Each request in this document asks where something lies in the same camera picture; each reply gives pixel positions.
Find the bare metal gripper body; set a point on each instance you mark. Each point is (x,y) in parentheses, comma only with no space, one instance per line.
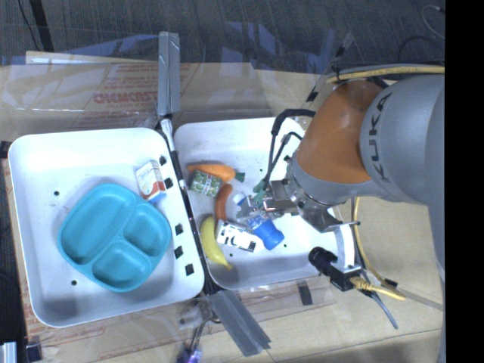
(284,192)

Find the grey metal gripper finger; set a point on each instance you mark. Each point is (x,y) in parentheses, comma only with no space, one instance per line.
(273,212)
(246,207)

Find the blue bottle white cap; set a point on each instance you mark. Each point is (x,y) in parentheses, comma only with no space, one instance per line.
(269,234)

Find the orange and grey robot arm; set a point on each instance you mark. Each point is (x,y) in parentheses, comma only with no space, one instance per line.
(401,142)

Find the brown sausage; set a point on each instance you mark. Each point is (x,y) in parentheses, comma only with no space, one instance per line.
(222,202)

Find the white carton black print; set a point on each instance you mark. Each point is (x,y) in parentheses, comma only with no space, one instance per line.
(234,236)

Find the orange carrot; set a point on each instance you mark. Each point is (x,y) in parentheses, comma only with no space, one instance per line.
(215,170)

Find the green packet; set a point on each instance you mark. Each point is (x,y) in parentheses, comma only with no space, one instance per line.
(205,183)

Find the yellow banana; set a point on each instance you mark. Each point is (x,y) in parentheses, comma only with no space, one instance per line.
(211,244)

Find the white plastic tray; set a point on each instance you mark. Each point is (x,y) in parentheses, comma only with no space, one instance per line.
(75,157)
(234,142)

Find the orange and white carton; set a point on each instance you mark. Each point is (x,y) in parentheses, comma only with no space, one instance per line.
(150,180)

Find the brown cardboard board red print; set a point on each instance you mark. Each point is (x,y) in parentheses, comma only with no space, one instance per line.
(325,316)

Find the blue divided plate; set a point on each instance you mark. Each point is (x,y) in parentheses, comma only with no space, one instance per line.
(113,236)

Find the black cylinder on white bracket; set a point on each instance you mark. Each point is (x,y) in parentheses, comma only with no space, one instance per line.
(342,267)

